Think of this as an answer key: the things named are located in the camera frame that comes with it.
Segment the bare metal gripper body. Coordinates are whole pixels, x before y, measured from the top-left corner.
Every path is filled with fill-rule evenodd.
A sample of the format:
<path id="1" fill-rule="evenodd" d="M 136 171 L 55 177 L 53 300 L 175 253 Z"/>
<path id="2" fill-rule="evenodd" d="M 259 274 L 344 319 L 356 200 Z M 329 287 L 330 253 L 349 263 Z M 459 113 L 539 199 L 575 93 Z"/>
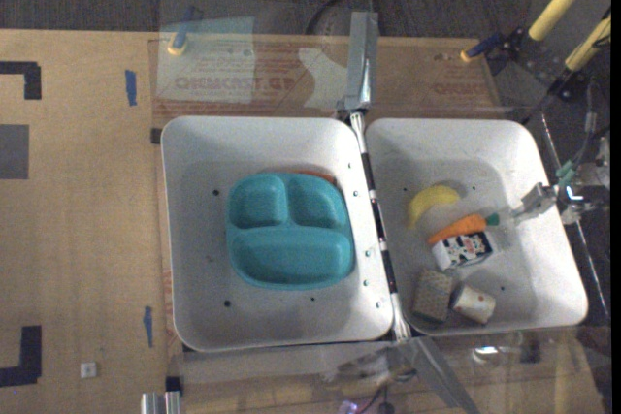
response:
<path id="1" fill-rule="evenodd" d="M 564 224 L 577 223 L 589 211 L 609 206 L 610 164 L 592 161 L 575 166 L 567 163 L 557 172 L 558 198 Z"/>

